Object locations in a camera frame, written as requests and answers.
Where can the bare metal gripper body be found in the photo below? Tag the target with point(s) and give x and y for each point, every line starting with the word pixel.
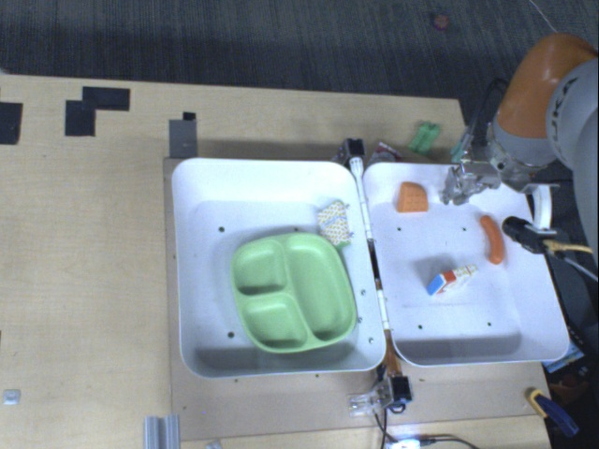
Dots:
pixel 479 173

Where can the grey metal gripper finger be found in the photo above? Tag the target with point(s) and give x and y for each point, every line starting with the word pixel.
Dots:
pixel 449 189
pixel 463 197

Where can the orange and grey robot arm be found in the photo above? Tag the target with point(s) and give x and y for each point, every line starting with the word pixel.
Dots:
pixel 538 96

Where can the orange waffle biscuit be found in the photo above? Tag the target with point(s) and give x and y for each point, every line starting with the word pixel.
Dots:
pixel 412 198

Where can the orange sausage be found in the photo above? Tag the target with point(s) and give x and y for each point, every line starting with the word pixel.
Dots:
pixel 493 239

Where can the green ribbed toy block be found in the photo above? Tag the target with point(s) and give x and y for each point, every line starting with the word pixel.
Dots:
pixel 424 137

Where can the red and white packet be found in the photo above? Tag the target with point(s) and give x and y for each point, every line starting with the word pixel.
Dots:
pixel 384 152

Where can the red blue white carton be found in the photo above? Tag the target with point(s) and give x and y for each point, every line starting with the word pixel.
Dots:
pixel 449 281

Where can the thin black and white rod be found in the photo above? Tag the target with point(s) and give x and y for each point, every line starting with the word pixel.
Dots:
pixel 365 208

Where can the white yellow patterned packet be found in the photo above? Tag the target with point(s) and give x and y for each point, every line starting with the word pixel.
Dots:
pixel 334 222

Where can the white plastic tray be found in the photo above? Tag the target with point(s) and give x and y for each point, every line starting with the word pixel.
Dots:
pixel 206 269
pixel 444 330

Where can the green divided plate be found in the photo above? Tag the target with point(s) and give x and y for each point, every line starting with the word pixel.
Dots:
pixel 309 279

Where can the black cylinder on white bracket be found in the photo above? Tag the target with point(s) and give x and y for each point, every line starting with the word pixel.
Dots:
pixel 526 234

